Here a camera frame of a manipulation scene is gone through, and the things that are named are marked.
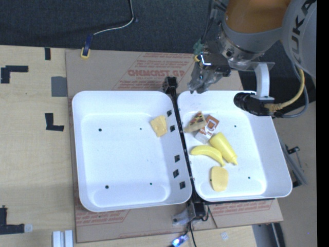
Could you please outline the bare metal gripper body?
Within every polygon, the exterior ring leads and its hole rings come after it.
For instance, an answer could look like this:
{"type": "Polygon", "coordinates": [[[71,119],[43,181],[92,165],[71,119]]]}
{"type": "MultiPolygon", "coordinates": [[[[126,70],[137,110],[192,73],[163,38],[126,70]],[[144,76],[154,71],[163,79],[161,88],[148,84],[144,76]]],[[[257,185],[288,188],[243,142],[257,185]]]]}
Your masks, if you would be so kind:
{"type": "Polygon", "coordinates": [[[234,42],[226,32],[220,32],[215,40],[200,45],[197,79],[220,79],[233,69],[253,71],[264,53],[263,45],[255,45],[250,37],[234,42]]]}

